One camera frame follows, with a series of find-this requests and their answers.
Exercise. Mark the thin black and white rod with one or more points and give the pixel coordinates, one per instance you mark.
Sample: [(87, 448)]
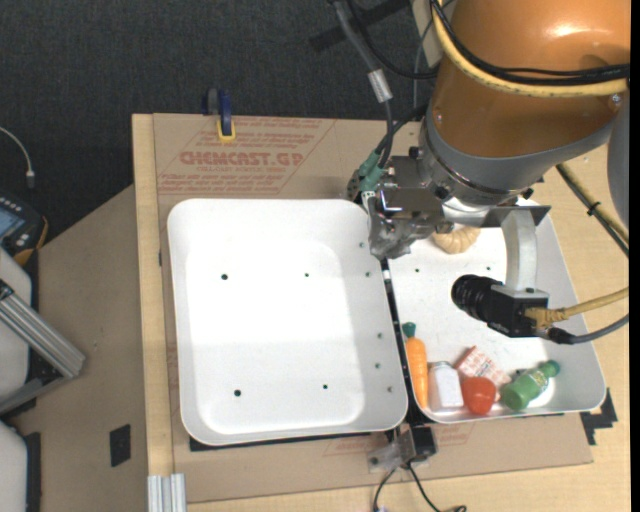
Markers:
[(393, 300)]

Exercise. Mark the black cylinder on white bracket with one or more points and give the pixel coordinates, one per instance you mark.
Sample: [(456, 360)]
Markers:
[(515, 305)]

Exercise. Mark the pink carton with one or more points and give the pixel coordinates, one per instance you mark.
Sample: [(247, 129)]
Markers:
[(476, 364)]

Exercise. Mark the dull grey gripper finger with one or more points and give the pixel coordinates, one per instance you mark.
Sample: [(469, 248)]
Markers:
[(414, 235), (384, 240)]

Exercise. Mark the green bottle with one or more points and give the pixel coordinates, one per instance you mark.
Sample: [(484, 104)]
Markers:
[(526, 387)]

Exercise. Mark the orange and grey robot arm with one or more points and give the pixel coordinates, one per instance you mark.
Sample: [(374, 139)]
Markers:
[(505, 75)]

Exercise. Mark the white plastic tray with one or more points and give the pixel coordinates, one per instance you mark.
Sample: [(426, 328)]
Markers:
[(280, 320), (450, 300)]

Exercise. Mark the white bottle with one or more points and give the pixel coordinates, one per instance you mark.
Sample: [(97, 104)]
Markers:
[(445, 386)]

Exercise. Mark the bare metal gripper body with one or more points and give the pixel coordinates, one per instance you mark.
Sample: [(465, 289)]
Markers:
[(410, 197)]

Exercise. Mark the orange carrot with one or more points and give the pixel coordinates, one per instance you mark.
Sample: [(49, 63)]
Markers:
[(417, 365)]

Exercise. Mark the beige toy bread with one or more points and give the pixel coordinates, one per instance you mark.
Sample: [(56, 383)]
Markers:
[(456, 241)]

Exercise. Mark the red toy pepper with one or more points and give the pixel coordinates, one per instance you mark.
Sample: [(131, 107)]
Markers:
[(479, 396)]

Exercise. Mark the brown cardboard board red print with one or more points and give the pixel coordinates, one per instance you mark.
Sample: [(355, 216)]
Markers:
[(260, 160)]

